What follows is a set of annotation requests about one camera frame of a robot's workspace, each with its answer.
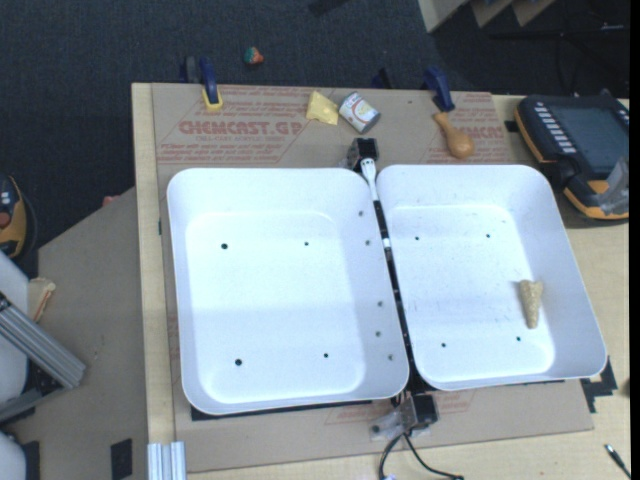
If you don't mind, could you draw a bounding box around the brown cardboard board red print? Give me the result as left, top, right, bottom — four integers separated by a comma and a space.
149, 82, 596, 474

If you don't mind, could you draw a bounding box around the small white can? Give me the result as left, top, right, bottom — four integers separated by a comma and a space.
338, 91, 382, 135

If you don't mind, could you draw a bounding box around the tan toy sandwich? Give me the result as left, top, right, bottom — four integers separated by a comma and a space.
27, 277, 57, 323

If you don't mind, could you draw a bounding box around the tan chicken drumstick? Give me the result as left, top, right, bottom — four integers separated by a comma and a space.
432, 111, 476, 160

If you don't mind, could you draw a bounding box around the beige ice cream cone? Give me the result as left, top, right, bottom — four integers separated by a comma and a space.
517, 279, 544, 330

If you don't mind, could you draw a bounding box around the white plastic tray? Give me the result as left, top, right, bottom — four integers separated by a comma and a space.
374, 163, 609, 392
165, 167, 411, 416

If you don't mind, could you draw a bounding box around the yellow cheese wedge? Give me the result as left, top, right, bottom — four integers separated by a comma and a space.
305, 90, 340, 127

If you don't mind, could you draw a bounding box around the black block with thin wires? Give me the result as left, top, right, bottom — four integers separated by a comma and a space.
339, 137, 380, 169
369, 392, 441, 442

